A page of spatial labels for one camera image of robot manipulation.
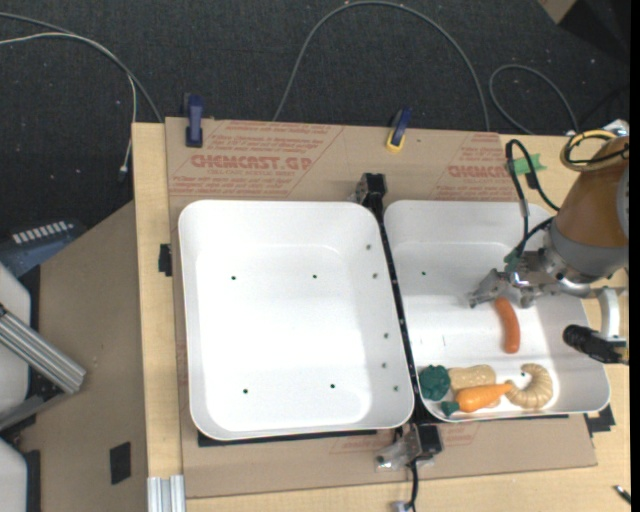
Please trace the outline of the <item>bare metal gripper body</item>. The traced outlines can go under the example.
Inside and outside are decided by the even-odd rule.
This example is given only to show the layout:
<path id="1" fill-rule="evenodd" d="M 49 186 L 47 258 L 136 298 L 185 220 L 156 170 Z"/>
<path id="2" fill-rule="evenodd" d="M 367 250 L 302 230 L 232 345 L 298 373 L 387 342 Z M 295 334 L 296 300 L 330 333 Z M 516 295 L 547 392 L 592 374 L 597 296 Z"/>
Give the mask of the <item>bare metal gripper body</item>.
<path id="1" fill-rule="evenodd" d="M 511 285 L 517 289 L 538 287 L 543 295 L 567 294 L 585 298 L 598 277 L 585 274 L 570 265 L 555 250 L 542 248 L 525 251 L 511 274 Z"/>

